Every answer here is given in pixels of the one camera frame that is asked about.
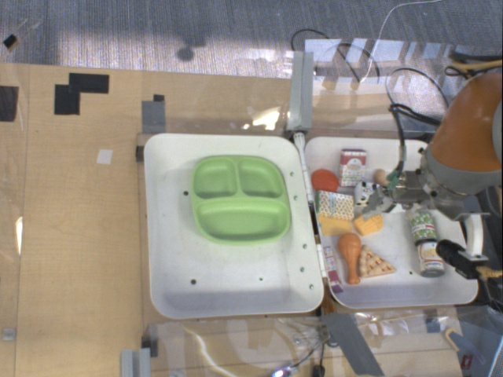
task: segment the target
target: gray carpet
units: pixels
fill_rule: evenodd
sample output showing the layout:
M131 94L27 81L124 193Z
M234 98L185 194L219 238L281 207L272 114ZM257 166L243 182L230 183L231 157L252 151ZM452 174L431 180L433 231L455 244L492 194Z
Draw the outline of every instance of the gray carpet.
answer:
M387 12L409 1L416 0L0 0L0 38L23 38L1 60L284 78L295 31L376 38ZM405 7L383 38L499 53L502 6L449 0ZM296 43L303 48L301 38Z

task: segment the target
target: wooden table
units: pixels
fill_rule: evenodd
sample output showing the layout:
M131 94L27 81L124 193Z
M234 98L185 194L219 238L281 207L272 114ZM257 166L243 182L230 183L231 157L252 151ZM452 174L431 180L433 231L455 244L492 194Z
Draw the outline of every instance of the wooden table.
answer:
M109 93L82 93L80 115L54 115L54 86L68 84L70 72L110 75ZM290 83L0 64L0 85L20 88L16 121L0 123L0 169L8 177L8 183L0 186L8 186L13 195L13 203L0 207L0 232L10 236L0 240L0 328L17 326L15 341L0 342L0 374L116 377L120 351L141 345L144 320L164 321L144 317L142 304L149 296L141 285L134 154L141 133L141 102L163 94L168 130L183 133L243 133L241 125L254 113L279 108L277 129L269 134L280 134ZM324 113L320 109L320 119ZM258 132L253 127L250 131ZM110 164L97 163L100 150L112 151ZM13 245L13 224L20 216L21 261ZM269 321L263 322L257 331L267 335ZM438 344L439 337L431 351L431 335L424 339L425 344L411 346L413 352L406 350L409 357L403 350L393 354L389 349L378 360L383 364L413 360L411 364L418 366L438 359L429 363L430 374L417 375L432 376L432 370L439 370L437 375L459 375L453 371L454 351L444 342ZM353 375L340 354L334 358L339 360L328 367ZM229 373L255 375L236 361L229 363ZM210 374L192 370L187 375Z

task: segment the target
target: green divided plate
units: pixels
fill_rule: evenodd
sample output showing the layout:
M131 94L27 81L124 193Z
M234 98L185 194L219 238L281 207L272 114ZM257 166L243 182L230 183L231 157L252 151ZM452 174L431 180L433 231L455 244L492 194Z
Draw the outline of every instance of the green divided plate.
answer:
M210 156L194 167L194 219L217 243L265 243L290 228L290 204L279 169L257 156Z

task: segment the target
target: toy chicken drumstick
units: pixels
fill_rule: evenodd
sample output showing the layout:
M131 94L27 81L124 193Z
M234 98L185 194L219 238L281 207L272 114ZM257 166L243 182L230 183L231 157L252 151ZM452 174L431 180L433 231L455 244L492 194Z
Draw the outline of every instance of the toy chicken drumstick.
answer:
M362 250L362 241L354 233L345 233L339 238L338 247L347 263L347 282L351 285L359 284L358 258Z

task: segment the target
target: waffle slice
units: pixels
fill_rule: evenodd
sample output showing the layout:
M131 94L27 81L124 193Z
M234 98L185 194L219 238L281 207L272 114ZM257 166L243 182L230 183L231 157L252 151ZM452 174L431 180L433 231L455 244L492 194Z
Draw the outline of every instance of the waffle slice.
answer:
M360 276L362 278L387 275L395 272L396 268L370 250L369 246L362 246L362 251L360 252Z

